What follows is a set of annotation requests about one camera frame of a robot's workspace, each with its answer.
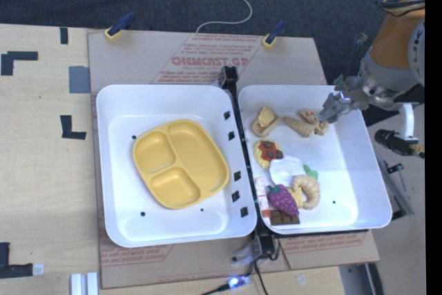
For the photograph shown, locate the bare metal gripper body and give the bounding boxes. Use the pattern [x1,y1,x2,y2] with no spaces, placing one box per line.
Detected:
[340,75,395,112]

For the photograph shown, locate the toy pizza slice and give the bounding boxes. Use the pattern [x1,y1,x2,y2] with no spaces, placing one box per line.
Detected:
[297,108,319,126]

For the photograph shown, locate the white plastic tray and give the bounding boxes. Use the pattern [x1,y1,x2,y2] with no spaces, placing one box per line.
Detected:
[238,84,394,236]
[95,84,258,249]

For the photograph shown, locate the green toy leaf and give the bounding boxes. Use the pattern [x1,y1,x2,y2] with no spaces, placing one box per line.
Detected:
[302,164,320,182]

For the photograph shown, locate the toy bread with butter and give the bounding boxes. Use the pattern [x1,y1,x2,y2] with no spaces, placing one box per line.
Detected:
[250,106,282,138]

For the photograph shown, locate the toy spaghetti with meatballs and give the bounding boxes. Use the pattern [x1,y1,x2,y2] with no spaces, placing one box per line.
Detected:
[252,138,285,170]

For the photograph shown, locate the white toy fried egg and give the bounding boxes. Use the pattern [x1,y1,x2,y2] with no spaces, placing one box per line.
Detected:
[269,155,305,188]

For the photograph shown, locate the tan toy croissant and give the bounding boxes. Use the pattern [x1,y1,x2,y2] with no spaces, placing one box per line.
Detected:
[291,174,321,211]

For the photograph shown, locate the thin black rod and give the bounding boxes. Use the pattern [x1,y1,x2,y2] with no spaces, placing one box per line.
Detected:
[229,79,267,242]

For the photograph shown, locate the yellow toy cheese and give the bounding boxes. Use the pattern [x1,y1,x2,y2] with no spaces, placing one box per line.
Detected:
[289,187,305,209]

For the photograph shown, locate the purple toy grapes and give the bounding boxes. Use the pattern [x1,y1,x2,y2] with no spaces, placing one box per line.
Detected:
[266,183,300,218]

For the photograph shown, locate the white and orange packet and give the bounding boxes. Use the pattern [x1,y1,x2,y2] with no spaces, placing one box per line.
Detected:
[253,176,273,219]

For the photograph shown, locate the brown toy chocolate bar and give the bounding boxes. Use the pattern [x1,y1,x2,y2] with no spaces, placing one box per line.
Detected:
[269,209,301,227]

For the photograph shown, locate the yellow divided plate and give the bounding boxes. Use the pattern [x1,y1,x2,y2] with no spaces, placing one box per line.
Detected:
[131,118,231,211]

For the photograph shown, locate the brown cardboard board, red print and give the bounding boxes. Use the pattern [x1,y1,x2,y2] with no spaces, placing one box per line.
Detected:
[87,28,381,289]

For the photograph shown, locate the black cylinder on white bracket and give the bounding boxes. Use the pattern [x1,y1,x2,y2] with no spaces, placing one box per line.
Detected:
[374,102,425,159]

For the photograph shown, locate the black block with thin wires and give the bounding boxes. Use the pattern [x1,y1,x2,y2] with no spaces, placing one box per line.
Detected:
[219,66,240,90]
[253,233,278,257]

